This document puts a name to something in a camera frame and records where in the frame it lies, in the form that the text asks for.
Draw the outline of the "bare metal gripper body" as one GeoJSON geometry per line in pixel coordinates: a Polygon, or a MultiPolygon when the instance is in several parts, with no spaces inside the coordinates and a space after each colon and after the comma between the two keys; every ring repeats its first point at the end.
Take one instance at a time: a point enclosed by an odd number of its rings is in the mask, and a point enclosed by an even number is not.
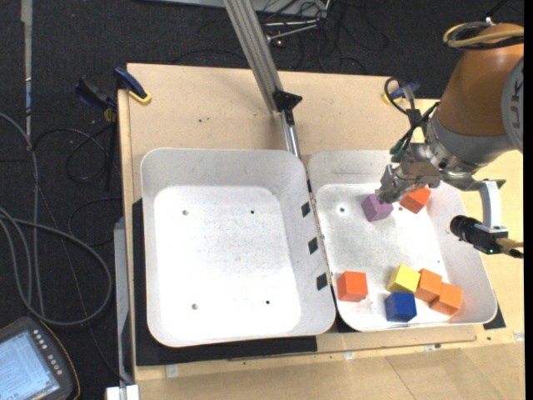
{"type": "Polygon", "coordinates": [[[424,143],[411,142],[391,157],[385,170],[386,190],[416,190],[437,188],[441,182],[440,170],[431,162],[424,143]]]}

